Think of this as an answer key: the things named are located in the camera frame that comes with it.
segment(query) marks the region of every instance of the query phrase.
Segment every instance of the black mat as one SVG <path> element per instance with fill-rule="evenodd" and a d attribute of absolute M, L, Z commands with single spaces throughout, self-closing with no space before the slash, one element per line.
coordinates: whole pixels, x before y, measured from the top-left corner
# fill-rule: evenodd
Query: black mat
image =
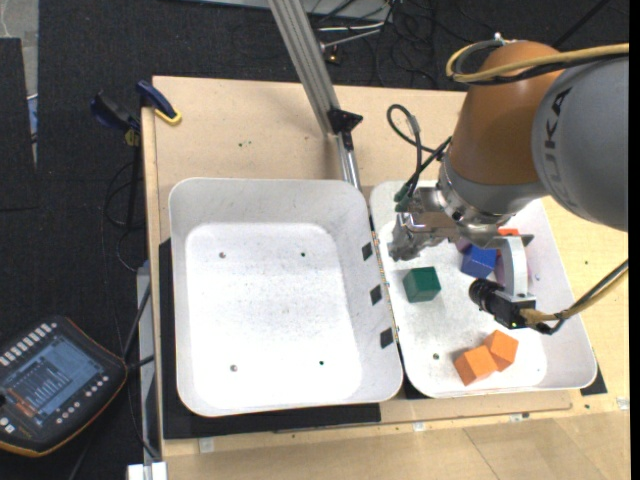
<path fill-rule="evenodd" d="M 37 204 L 22 43 L 0 38 L 0 211 Z"/>
<path fill-rule="evenodd" d="M 321 426 L 376 423 L 379 404 L 356 404 L 271 411 L 238 416 L 202 418 L 189 411 L 176 388 L 175 325 L 171 241 L 160 246 L 160 306 L 162 318 L 162 374 L 164 437 L 179 439 L 246 432 L 306 429 Z"/>
<path fill-rule="evenodd" d="M 334 83 L 464 90 L 443 72 L 448 57 L 466 40 L 500 31 L 505 37 L 553 42 L 598 2 L 414 1 L 418 5 L 406 0 L 398 7 L 394 24 L 385 27 L 379 41 L 372 37 L 344 45 L 342 63 L 329 66 Z M 109 179 L 131 152 L 121 137 L 93 121 L 90 99 L 103 88 L 135 109 L 135 83 L 152 75 L 273 81 L 295 81 L 296 75 L 268 11 L 156 0 L 40 0 L 39 24 L 41 209 L 31 218 L 0 222 L 11 231 L 2 235 L 11 241 L 2 244 L 2 252 L 12 255 L 14 265 L 12 277 L 0 285 L 6 290 L 0 332 L 11 333 L 31 317 L 62 312 L 117 351 L 114 316 L 126 332 L 135 311 L 135 275 L 115 255 L 121 231 L 107 226 L 102 233 L 102 206 Z M 333 33 L 321 37 L 334 38 Z M 628 38 L 629 0 L 613 0 L 563 49 Z M 239 111 L 250 118 L 251 109 Z M 215 119 L 215 109 L 211 116 Z M 398 147 L 407 146 L 398 141 Z M 123 208 L 125 202 L 119 201 L 114 211 Z M 138 215 L 143 211 L 140 199 Z M 131 265 L 140 265 L 143 234 L 128 237 L 122 253 Z M 117 400 L 77 479 L 122 478 L 127 464 L 141 462 L 131 417 L 133 412 L 139 420 L 136 398 L 133 411 L 126 394 Z M 83 434 L 39 461 L 2 455 L 0 478 L 66 478 L 88 437 Z"/>

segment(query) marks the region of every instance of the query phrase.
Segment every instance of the green block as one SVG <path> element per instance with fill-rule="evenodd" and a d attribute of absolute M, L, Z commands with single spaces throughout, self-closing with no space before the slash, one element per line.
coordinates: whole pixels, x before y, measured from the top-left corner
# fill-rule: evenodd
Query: green block
<path fill-rule="evenodd" d="M 433 300 L 440 291 L 440 281 L 434 267 L 411 269 L 402 279 L 402 284 L 411 303 Z"/>

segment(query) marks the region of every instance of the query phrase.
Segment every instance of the metal pole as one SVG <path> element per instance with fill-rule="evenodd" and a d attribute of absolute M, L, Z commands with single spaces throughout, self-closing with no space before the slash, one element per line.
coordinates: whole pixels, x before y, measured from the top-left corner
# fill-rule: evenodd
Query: metal pole
<path fill-rule="evenodd" d="M 342 177 L 360 190 L 354 151 L 345 147 L 342 134 L 336 135 L 329 121 L 329 110 L 340 109 L 340 103 L 331 84 L 320 52 L 320 45 L 313 33 L 307 13 L 300 0 L 267 1 L 322 132 L 325 136 L 336 137 Z"/>

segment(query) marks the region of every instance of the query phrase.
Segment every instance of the white tray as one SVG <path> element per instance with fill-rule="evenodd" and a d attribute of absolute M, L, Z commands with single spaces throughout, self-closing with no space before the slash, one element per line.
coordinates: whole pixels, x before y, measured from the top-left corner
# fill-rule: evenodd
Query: white tray
<path fill-rule="evenodd" d="M 567 320 L 552 336 L 531 329 L 506 329 L 471 301 L 468 290 L 473 278 L 460 271 L 462 254 L 446 240 L 424 249 L 411 261 L 393 261 L 387 244 L 391 242 L 396 219 L 393 195 L 401 185 L 402 182 L 386 182 L 375 187 L 371 194 L 371 215 L 380 242 L 405 372 L 416 389 L 433 398 L 444 398 L 589 385 L 597 366 L 579 316 Z M 570 306 L 574 298 L 542 202 L 530 203 L 505 227 L 518 228 L 521 234 L 535 237 L 526 247 L 526 254 L 529 292 L 537 296 L 537 308 L 554 313 Z M 442 289 L 434 300 L 412 304 L 407 300 L 402 278 L 409 269 L 428 266 L 436 268 Z M 454 360 L 465 350 L 481 345 L 496 329 L 519 341 L 514 364 L 464 386 Z"/>
<path fill-rule="evenodd" d="M 191 411 L 223 416 L 397 393 L 393 319 L 355 188 L 194 178 L 173 188 L 169 213 L 177 387 Z"/>

